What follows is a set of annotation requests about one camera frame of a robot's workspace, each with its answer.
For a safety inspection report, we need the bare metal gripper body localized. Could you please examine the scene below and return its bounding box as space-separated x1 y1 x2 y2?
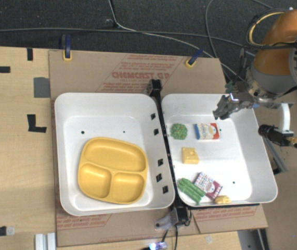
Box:
226 83 278 115

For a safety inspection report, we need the white blue red carton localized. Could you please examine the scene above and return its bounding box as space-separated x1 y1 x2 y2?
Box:
194 122 221 141

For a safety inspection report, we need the green peas cluster toy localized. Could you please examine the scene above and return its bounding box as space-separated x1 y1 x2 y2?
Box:
170 123 188 141

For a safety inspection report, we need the white plastic tray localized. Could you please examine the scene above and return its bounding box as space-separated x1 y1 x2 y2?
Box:
161 93 278 207
54 92 176 217

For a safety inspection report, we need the yellow cheese block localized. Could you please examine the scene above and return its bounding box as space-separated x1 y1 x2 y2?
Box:
181 147 200 165

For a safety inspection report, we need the thin black rod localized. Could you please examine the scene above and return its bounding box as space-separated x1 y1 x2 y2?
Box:
153 94 183 208

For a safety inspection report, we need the white and purple carton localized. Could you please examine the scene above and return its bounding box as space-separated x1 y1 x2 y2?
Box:
193 171 223 201

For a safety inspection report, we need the green asparagus bundle toy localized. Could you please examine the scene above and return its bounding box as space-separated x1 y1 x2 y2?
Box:
177 178 206 206

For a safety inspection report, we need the small yellow toy piece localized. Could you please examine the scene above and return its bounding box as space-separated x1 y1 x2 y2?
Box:
214 195 232 205

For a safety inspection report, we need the yellow divided plate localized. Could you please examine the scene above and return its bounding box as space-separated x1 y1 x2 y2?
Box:
77 136 149 205

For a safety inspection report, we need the brown cardboard board red print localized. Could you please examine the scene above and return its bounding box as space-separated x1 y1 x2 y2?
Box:
48 49 269 247

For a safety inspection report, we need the black cylinder on white bracket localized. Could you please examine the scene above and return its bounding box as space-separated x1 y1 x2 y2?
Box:
257 102 295 147

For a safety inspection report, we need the black block with thin wires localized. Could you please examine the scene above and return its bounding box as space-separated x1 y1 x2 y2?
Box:
173 206 190 226
146 79 163 97

